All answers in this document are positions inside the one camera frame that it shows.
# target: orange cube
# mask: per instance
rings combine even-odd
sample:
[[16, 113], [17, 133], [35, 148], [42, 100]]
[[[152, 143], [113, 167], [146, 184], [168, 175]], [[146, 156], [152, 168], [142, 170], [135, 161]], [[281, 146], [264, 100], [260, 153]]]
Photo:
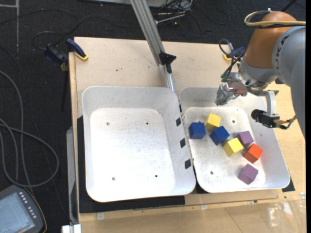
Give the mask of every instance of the orange cube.
[[243, 157], [249, 162], [255, 163], [261, 157], [262, 153], [263, 150], [253, 143]]

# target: purple cube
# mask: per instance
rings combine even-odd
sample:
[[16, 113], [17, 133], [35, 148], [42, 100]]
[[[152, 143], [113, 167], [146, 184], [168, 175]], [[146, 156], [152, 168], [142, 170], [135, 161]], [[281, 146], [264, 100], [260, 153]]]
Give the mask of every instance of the purple cube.
[[189, 127], [190, 139], [202, 139], [206, 134], [204, 123], [193, 122]]
[[258, 170], [253, 166], [246, 164], [239, 173], [238, 178], [246, 184], [253, 182], [258, 174]]
[[249, 131], [240, 132], [237, 134], [236, 138], [240, 140], [243, 147], [248, 147], [251, 143], [254, 142], [254, 139]]
[[212, 138], [213, 142], [218, 145], [219, 143], [225, 141], [230, 135], [224, 126], [221, 126], [214, 129], [209, 136]]

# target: yellow cube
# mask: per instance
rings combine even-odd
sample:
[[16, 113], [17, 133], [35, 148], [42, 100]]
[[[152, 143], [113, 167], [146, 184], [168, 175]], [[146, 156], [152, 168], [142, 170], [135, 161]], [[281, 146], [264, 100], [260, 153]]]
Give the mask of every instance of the yellow cube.
[[209, 113], [208, 117], [205, 120], [205, 129], [208, 131], [213, 131], [214, 129], [220, 126], [220, 121], [222, 120], [221, 116]]
[[238, 138], [234, 138], [223, 145], [226, 154], [230, 157], [241, 151], [244, 147]]

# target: block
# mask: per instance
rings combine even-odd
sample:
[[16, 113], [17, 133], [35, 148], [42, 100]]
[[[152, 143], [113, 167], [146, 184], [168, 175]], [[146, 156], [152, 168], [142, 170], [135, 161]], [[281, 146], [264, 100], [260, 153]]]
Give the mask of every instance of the block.
[[243, 147], [248, 147], [254, 142], [254, 139], [249, 131], [240, 132], [237, 134], [236, 138], [240, 140]]
[[213, 131], [220, 126], [220, 121], [222, 120], [221, 116], [209, 113], [208, 117], [205, 120], [205, 129], [208, 131]]
[[226, 144], [223, 145], [223, 148], [229, 157], [244, 149], [238, 138], [233, 138], [232, 140], [226, 142]]
[[263, 150], [253, 143], [243, 157], [251, 163], [255, 163], [262, 155]]
[[258, 170], [256, 168], [254, 168], [253, 166], [249, 164], [246, 164], [246, 166], [244, 166], [241, 169], [238, 175], [238, 178], [242, 180], [244, 183], [250, 184], [251, 182], [255, 180], [257, 174], [258, 174]]
[[219, 143], [225, 141], [230, 135], [224, 126], [218, 127], [209, 135], [213, 142], [218, 145]]
[[202, 122], [193, 122], [188, 128], [190, 139], [202, 139], [206, 135], [205, 126]]

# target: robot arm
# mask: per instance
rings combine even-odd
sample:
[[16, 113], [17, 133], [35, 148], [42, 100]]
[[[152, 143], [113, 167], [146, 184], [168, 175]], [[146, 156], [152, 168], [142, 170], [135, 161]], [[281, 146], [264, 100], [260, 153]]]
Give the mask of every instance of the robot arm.
[[[267, 15], [260, 22], [249, 22], [256, 14]], [[225, 84], [218, 89], [216, 104], [224, 105], [248, 92], [266, 96], [268, 111], [255, 110], [252, 118], [269, 128], [280, 127], [282, 121], [274, 111], [274, 93], [265, 91], [278, 78], [291, 88], [296, 116], [287, 122], [291, 124], [297, 118], [305, 137], [305, 22], [296, 21], [285, 12], [271, 10], [252, 13], [244, 22], [257, 28], [238, 65], [239, 71], [222, 76]]]

